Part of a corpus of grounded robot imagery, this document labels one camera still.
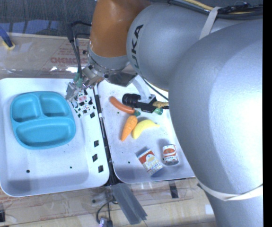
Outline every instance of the blue plate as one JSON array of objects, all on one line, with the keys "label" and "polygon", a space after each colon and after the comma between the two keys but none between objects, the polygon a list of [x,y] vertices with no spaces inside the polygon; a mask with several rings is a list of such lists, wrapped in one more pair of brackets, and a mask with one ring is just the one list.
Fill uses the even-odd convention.
[{"label": "blue plate", "polygon": [[67,101],[56,92],[18,95],[10,106],[17,141],[25,148],[46,149],[70,142],[76,124]]}]

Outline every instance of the toy can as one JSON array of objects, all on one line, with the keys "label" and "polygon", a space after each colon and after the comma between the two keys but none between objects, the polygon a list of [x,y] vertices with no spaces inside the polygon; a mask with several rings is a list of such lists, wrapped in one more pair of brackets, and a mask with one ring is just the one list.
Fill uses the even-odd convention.
[{"label": "toy can", "polygon": [[178,164],[179,159],[175,145],[166,145],[162,148],[164,164],[172,166]]},{"label": "toy can", "polygon": [[151,149],[148,149],[138,155],[138,159],[146,169],[147,173],[151,176],[163,168]]}]

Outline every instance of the yellow banana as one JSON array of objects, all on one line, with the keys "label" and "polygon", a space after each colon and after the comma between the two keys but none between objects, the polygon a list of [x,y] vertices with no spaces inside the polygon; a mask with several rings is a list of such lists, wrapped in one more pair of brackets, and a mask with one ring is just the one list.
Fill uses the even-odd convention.
[{"label": "yellow banana", "polygon": [[147,128],[151,128],[151,127],[160,127],[160,125],[154,123],[150,119],[146,119],[146,120],[143,120],[143,121],[137,123],[136,127],[132,131],[132,137],[134,139],[137,139],[141,135],[142,131],[144,131]]}]

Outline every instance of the carrot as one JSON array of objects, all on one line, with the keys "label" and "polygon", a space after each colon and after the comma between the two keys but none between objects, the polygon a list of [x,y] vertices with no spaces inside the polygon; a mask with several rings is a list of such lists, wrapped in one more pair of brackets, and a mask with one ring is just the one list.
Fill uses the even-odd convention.
[{"label": "carrot", "polygon": [[124,141],[127,138],[127,136],[136,127],[137,123],[138,123],[138,119],[135,115],[131,115],[127,118],[122,134],[121,134],[121,141]]},{"label": "carrot", "polygon": [[109,101],[111,102],[112,105],[114,105],[117,109],[126,112],[128,114],[133,114],[135,110],[129,106],[126,106],[122,103],[120,103],[114,96],[111,96],[109,98]]}]

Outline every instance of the sink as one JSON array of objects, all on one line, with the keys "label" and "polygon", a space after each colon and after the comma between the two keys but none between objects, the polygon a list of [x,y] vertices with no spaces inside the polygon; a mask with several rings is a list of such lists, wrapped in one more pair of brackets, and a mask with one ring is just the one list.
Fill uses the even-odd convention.
[{"label": "sink", "polygon": [[[100,130],[97,110],[94,114],[79,118],[69,104],[71,112],[59,108],[50,112],[47,105],[57,102],[50,96],[41,96],[39,92],[57,93],[64,97],[67,84],[71,79],[13,79],[0,80],[0,186],[13,197],[32,196],[56,192],[80,190],[104,185],[109,178],[109,168]],[[33,93],[42,100],[42,107],[34,106],[32,112],[19,111],[37,100],[30,97],[16,104],[17,110],[12,115],[17,126],[11,122],[10,106],[15,98],[26,93]],[[88,96],[95,102],[92,90]],[[43,128],[36,130],[40,134],[48,125],[60,127],[59,134],[67,131],[64,117],[72,113],[76,132],[68,133],[62,141],[58,137],[57,147],[32,149],[37,142],[34,139],[34,120],[42,120]],[[16,136],[27,142],[30,147],[23,147]]]}]

